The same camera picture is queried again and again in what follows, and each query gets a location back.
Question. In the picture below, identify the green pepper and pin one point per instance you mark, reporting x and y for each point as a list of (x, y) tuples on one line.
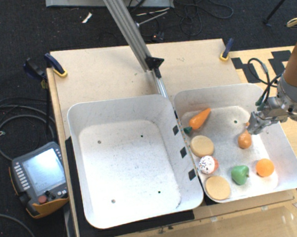
[(240, 175)]

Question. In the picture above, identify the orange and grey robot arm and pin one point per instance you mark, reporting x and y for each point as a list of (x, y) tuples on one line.
[(295, 70)]

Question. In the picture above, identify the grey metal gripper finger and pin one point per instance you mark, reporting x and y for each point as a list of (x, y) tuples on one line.
[(255, 127), (255, 117)]

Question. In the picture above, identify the white plastic tray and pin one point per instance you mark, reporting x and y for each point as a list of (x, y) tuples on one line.
[(127, 166), (225, 132)]

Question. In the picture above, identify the tan round biscuit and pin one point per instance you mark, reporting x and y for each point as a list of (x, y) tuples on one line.
[(218, 188), (202, 146)]

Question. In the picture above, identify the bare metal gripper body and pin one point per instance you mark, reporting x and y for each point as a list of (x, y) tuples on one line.
[(276, 111)]

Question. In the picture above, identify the pale wood board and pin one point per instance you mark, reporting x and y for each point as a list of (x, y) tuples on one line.
[(100, 75)]

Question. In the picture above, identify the orange brown pear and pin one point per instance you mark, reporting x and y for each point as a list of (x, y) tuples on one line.
[(244, 141)]

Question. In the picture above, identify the orange fruit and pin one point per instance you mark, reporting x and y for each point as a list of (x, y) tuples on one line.
[(265, 167)]

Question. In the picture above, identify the orange carrot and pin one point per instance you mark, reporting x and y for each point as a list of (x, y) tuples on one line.
[(199, 119)]

